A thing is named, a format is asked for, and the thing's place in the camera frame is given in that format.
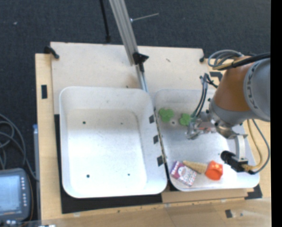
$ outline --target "orange block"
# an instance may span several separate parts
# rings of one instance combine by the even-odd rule
[[[220,180],[223,175],[223,165],[215,161],[211,161],[206,169],[205,175],[212,180]]]

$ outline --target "red object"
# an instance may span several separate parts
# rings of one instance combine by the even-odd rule
[[[215,161],[211,161],[206,169],[205,175],[212,180],[220,180],[223,175],[223,165]]]

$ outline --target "display screen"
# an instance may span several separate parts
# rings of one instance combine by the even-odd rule
[[[0,215],[20,214],[20,176],[0,176]]]

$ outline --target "black floor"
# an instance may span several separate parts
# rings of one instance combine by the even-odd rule
[[[103,1],[112,43],[121,44],[108,0]],[[221,49],[270,51],[271,0],[125,1],[132,18],[159,13],[133,22],[138,45],[203,48],[206,57]],[[0,0],[0,113],[21,131],[33,168],[35,53],[51,41],[104,43],[105,37],[99,0]],[[16,147],[5,151],[6,167],[20,166]]]

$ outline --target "screen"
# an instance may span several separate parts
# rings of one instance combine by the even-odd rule
[[[20,176],[0,176],[0,215],[21,213]]]

